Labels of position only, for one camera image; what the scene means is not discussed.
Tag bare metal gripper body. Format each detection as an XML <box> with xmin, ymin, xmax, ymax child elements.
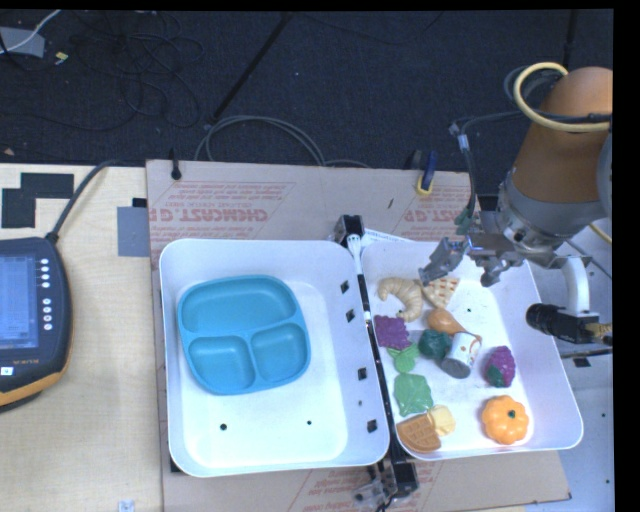
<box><xmin>466</xmin><ymin>209</ymin><xmax>569</xmax><ymax>269</ymax></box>

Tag toy pizza slice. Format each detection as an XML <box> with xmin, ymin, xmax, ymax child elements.
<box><xmin>420</xmin><ymin>275</ymin><xmax>461</xmax><ymax>310</ymax></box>

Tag tan toy croissant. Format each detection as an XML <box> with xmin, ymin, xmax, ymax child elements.
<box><xmin>376</xmin><ymin>276</ymin><xmax>426</xmax><ymax>323</ymax></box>

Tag dark green toy broccoli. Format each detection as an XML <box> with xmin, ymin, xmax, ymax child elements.
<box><xmin>417</xmin><ymin>327</ymin><xmax>454</xmax><ymax>361</ymax></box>

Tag flat purple toy grapes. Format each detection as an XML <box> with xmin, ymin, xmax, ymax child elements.
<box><xmin>373</xmin><ymin>314</ymin><xmax>413</xmax><ymax>352</ymax></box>

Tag small white can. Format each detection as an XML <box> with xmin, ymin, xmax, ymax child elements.
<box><xmin>439</xmin><ymin>330</ymin><xmax>483</xmax><ymax>380</ymax></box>

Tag thin black and white rod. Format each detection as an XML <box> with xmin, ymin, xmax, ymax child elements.
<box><xmin>346</xmin><ymin>233</ymin><xmax>404</xmax><ymax>466</ymax></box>

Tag purple grapes with green leaf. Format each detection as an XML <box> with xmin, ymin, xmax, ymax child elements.
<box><xmin>481</xmin><ymin>345</ymin><xmax>517</xmax><ymax>389</ymax></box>

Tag small green toy leaf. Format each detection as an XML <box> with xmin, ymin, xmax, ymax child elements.
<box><xmin>386</xmin><ymin>342</ymin><xmax>422</xmax><ymax>375</ymax></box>

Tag white plastic tray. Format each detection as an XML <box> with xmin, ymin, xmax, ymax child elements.
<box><xmin>158</xmin><ymin>237</ymin><xmax>392</xmax><ymax>479</ymax></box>
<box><xmin>359</xmin><ymin>239</ymin><xmax>585</xmax><ymax>462</ymax></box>

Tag green toy lettuce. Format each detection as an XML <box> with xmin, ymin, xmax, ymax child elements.
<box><xmin>392</xmin><ymin>372</ymin><xmax>435</xmax><ymax>418</ymax></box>

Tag orange toy pumpkin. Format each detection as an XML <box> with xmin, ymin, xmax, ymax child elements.
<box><xmin>480</xmin><ymin>394</ymin><xmax>530</xmax><ymax>446</ymax></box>

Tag brown cardboard board red print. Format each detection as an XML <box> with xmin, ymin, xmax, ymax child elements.
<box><xmin>144</xmin><ymin>158</ymin><xmax>573</xmax><ymax>512</ymax></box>

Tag pale yellow toy food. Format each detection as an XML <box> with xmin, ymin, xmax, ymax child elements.
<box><xmin>427</xmin><ymin>404</ymin><xmax>458</xmax><ymax>437</ymax></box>

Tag orange toy waffle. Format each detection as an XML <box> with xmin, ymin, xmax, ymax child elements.
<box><xmin>395</xmin><ymin>413</ymin><xmax>443</xmax><ymax>455</ymax></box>

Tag blue divided plate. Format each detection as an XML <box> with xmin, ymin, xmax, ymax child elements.
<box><xmin>176</xmin><ymin>274</ymin><xmax>313</xmax><ymax>397</ymax></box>

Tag black cylinder on white bracket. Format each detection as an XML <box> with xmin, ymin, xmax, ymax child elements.
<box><xmin>524</xmin><ymin>253</ymin><xmax>602</xmax><ymax>346</ymax></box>

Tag black block with thin wires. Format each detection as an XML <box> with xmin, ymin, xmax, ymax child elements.
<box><xmin>333</xmin><ymin>214</ymin><xmax>364</xmax><ymax>246</ymax></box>
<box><xmin>386</xmin><ymin>461</ymin><xmax>419</xmax><ymax>497</ymax></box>

